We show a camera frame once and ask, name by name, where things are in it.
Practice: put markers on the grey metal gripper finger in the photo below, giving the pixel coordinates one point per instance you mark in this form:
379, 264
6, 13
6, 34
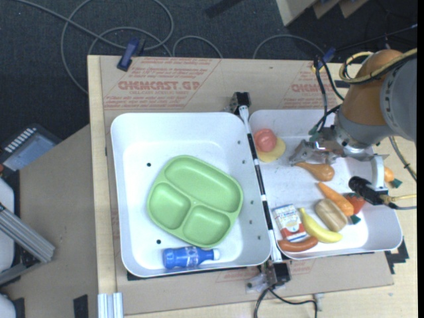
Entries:
332, 158
300, 152

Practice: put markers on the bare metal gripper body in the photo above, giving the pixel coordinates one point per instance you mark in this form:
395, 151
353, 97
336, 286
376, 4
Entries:
356, 151

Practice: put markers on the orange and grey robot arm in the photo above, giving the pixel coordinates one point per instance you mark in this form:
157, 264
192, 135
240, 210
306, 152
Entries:
366, 94

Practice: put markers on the brown toy drumstick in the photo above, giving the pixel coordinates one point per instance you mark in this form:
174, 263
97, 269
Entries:
319, 171

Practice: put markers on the yellow round toy food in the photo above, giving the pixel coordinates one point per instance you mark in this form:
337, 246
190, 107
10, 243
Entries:
276, 152

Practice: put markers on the white plastic tray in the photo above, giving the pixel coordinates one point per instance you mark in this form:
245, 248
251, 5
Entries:
185, 134
291, 187

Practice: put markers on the orange toy carrot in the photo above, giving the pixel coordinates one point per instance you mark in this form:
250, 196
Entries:
389, 175
338, 200

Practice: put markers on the thin black and white rod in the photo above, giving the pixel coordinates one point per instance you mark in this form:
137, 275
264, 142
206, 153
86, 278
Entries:
258, 171

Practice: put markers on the red toy strawberry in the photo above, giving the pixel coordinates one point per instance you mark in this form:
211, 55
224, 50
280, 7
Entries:
357, 201

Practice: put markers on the tan toy bread roll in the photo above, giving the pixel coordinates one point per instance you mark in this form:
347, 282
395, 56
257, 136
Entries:
331, 215

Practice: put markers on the red and white carton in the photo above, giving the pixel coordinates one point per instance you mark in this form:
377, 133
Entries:
288, 222

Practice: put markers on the yellow banana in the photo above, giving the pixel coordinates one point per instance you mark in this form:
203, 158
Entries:
318, 232

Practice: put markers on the orange-red toy sausage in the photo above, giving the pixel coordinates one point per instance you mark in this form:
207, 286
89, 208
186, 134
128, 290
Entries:
296, 244

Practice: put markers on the green divided plate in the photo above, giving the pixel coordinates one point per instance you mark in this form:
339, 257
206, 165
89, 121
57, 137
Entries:
195, 199

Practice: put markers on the brown cardboard board red print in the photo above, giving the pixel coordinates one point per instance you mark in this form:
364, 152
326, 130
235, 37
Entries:
205, 84

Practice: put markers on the blue plastic bottle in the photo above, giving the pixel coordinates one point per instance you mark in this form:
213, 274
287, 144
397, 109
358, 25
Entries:
182, 258

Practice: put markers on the black cylinder on white bracket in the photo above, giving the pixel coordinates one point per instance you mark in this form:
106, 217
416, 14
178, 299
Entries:
364, 189

